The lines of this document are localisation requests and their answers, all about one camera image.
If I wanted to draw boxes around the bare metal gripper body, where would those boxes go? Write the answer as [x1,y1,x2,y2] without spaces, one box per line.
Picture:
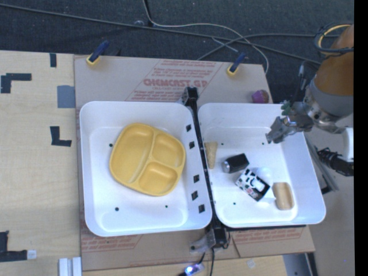
[283,99,347,135]

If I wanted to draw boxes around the purple cupcake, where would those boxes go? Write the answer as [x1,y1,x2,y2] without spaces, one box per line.
[251,89,270,105]

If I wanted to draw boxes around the black can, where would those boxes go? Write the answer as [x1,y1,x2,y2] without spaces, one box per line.
[221,153,250,174]

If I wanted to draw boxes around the black and white carton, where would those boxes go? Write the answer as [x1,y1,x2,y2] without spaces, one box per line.
[235,167,271,203]

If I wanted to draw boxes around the tan bread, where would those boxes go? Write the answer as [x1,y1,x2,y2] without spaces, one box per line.
[271,182,295,211]

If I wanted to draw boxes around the tan ice cream cone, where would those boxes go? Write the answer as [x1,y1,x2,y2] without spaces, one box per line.
[204,141,219,170]

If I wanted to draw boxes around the thin black rod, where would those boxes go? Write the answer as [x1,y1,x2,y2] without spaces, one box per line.
[188,96,223,233]

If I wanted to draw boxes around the white plastic tray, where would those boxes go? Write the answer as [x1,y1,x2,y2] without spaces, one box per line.
[197,102,327,229]
[79,101,214,238]

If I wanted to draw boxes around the yellow divided plate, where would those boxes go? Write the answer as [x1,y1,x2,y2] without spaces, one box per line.
[108,122,187,198]

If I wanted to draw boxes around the brown cardboard board, red print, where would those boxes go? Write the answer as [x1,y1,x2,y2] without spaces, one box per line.
[74,55,316,271]

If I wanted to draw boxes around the black cylinder on white bracket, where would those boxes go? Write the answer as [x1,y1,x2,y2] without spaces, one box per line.
[317,126,355,178]

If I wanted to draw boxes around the black block with thin wires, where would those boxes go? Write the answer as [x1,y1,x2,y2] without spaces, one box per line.
[204,226,231,249]
[181,86,200,107]

